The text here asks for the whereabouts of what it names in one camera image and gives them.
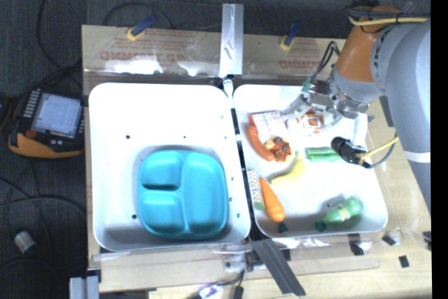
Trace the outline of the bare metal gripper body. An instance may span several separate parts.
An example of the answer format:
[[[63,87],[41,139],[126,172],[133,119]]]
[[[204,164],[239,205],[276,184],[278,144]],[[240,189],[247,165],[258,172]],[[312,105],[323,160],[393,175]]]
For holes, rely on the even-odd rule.
[[[355,118],[370,106],[346,96],[331,80],[307,82],[302,86],[302,92],[315,111],[332,113],[334,117]]]

